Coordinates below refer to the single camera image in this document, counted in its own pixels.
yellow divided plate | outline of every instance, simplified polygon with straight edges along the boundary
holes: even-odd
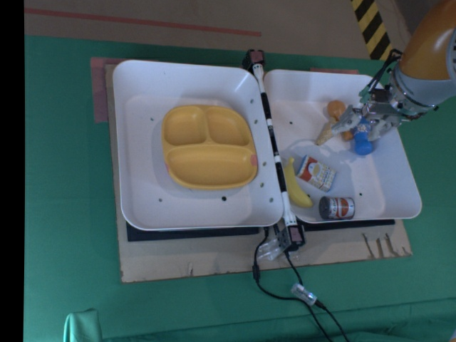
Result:
[[[257,153],[245,119],[214,105],[184,105],[168,111],[162,146],[171,178],[190,189],[241,187],[257,174]]]

green surface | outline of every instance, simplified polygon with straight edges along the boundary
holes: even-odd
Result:
[[[94,123],[90,58],[237,67],[244,54],[25,37],[25,341],[62,341],[67,315],[90,308],[98,311],[106,339],[168,333],[144,341],[169,341],[176,333],[201,341],[199,328],[213,339],[230,333],[233,341],[318,336],[301,304],[265,296],[249,273],[120,283],[108,124]],[[268,71],[310,67],[373,75],[380,63],[266,52]],[[456,328],[455,114],[456,100],[448,100],[400,128],[423,200],[421,214],[405,220],[413,256],[300,269],[306,288],[349,331],[386,331],[412,317],[453,320],[442,331],[449,336]],[[290,270],[264,272],[261,280],[281,295],[295,282]]]

can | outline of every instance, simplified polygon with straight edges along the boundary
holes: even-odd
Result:
[[[351,197],[322,197],[318,210],[323,219],[352,219],[355,215],[355,202]]]

gray floor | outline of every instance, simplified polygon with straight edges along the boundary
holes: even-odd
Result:
[[[375,0],[403,50],[439,0]],[[350,0],[24,0],[39,36],[369,58]]]

banana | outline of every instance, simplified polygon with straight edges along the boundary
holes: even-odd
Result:
[[[286,188],[291,201],[303,208],[310,208],[314,205],[311,198],[299,186],[293,168],[294,158],[290,157],[284,167]]]

